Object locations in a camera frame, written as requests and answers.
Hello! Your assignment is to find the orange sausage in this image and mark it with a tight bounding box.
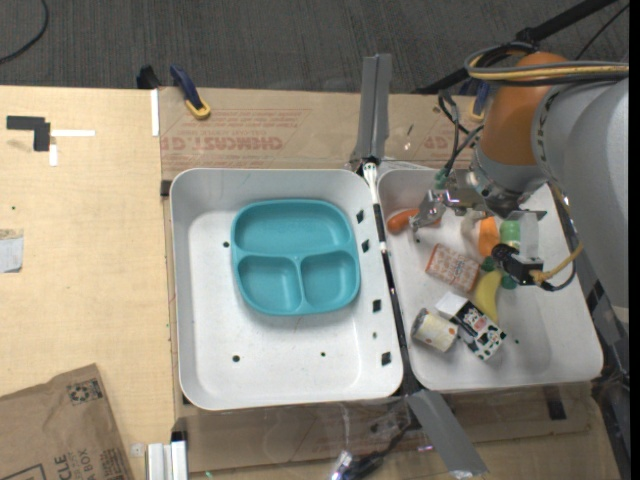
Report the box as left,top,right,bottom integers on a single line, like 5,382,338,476
386,208,442,235

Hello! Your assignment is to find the green-capped clear bottle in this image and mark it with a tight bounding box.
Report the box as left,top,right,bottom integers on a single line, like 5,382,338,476
499,220,522,248

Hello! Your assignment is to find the white plastic tray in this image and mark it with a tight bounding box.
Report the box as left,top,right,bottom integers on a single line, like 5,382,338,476
168,167,405,412
375,162,605,394

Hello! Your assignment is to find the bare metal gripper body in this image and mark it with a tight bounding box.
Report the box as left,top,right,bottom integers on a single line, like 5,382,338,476
442,168,525,220

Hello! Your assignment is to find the white and yellow can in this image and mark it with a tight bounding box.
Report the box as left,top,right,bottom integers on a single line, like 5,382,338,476
410,307,460,354

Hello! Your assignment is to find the brown cardboard board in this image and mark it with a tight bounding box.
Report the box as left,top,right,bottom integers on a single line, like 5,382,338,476
158,86,622,475

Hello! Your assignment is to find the yellow banana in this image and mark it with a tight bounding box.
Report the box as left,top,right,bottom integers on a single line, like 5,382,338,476
472,268,504,325

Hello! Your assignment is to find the brown paper bag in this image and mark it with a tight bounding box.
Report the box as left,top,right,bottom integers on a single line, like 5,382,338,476
0,362,136,480

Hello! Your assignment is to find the green broccoli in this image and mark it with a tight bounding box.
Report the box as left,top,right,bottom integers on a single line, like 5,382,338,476
480,256,517,290

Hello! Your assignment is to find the blue divided plate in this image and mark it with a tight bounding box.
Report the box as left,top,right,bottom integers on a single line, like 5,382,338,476
229,198,362,318

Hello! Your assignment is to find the cow print carton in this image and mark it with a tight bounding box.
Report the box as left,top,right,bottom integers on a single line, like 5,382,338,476
434,291,508,362

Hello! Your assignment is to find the orange carrot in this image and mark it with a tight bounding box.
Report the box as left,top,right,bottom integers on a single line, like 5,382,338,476
477,216,501,258

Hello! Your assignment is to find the orange patterned packet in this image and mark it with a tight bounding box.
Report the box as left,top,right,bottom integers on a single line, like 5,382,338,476
424,243,482,294

